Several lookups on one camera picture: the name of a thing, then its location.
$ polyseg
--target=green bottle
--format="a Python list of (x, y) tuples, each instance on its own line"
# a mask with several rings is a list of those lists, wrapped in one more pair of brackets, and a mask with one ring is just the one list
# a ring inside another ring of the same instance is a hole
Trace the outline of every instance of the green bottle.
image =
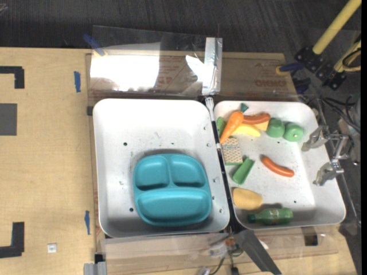
[(247, 215), (249, 223), (261, 223), (263, 225), (288, 224), (293, 219), (293, 212), (289, 208), (265, 209), (258, 214)]

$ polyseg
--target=gray square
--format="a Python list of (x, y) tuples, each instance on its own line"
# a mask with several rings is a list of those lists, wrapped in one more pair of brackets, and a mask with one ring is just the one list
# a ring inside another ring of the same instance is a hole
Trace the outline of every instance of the gray square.
[(17, 135), (18, 104), (0, 103), (0, 135)]

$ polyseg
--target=toy carrot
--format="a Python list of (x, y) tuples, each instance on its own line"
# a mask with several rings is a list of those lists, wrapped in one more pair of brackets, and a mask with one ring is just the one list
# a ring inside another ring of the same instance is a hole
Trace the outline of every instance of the toy carrot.
[(243, 121), (243, 113), (241, 111), (234, 111), (231, 116), (229, 117), (229, 120), (222, 132), (222, 135), (220, 137), (220, 143), (223, 144), (227, 138), (233, 134), (233, 132), (236, 130), (238, 126)]

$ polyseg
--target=toy sink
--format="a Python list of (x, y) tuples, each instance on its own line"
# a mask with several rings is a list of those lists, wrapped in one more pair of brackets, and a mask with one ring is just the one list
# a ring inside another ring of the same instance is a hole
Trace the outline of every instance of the toy sink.
[[(329, 161), (325, 146), (301, 151), (303, 142), (318, 126), (312, 110), (297, 102), (222, 101), (214, 108), (215, 118), (222, 116), (227, 120), (241, 103), (249, 107), (248, 114), (268, 112), (299, 124), (304, 128), (304, 135), (296, 143), (270, 138), (263, 131), (260, 137), (235, 136), (243, 157), (255, 160), (240, 186), (231, 178), (236, 166), (225, 166), (225, 172), (221, 170), (221, 151), (216, 147), (209, 111), (202, 103), (148, 99), (99, 101), (93, 109), (93, 125), (99, 221), (103, 231), (115, 238), (218, 232), (227, 227), (232, 208), (234, 219), (249, 229), (340, 223), (346, 210), (337, 181), (330, 180), (319, 187), (313, 184), (317, 171)], [(284, 178), (266, 171), (260, 161), (261, 154), (279, 164), (286, 162), (296, 172), (295, 176)], [(187, 167), (181, 175), (174, 174), (174, 158), (181, 157), (193, 158), (199, 166), (185, 160)], [(145, 179), (146, 172), (152, 172), (150, 166), (156, 166), (153, 171), (161, 173)], [(190, 170), (195, 174), (185, 174)], [(231, 190), (226, 191), (226, 180), (229, 189), (241, 187), (262, 195), (264, 207), (291, 208), (293, 221), (279, 226), (248, 224), (247, 215), (252, 212), (228, 203), (231, 197), (226, 192)], [(197, 211), (175, 217), (166, 205), (181, 205), (182, 201), (199, 205)]]

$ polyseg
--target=wooden surface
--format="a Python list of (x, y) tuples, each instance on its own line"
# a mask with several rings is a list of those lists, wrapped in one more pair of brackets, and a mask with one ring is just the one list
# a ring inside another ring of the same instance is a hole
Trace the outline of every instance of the wooden surface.
[[(25, 223), (25, 252), (0, 259), (1, 275), (82, 274), (84, 263), (94, 261), (88, 53), (0, 48), (0, 65), (25, 69), (25, 89), (14, 89), (14, 77), (0, 74), (0, 103), (18, 104), (17, 136), (0, 136), (0, 246), (10, 245), (13, 222)], [(74, 71), (81, 74), (80, 93)], [(91, 235), (85, 211), (90, 214)], [(344, 237), (337, 231), (334, 237), (336, 253), (275, 262), (283, 274), (356, 274)], [(48, 243), (57, 243), (57, 253), (47, 252)], [(254, 263), (238, 267), (241, 274), (259, 271)], [(150, 274), (194, 275), (197, 269)], [(230, 274), (229, 267), (217, 274)]]

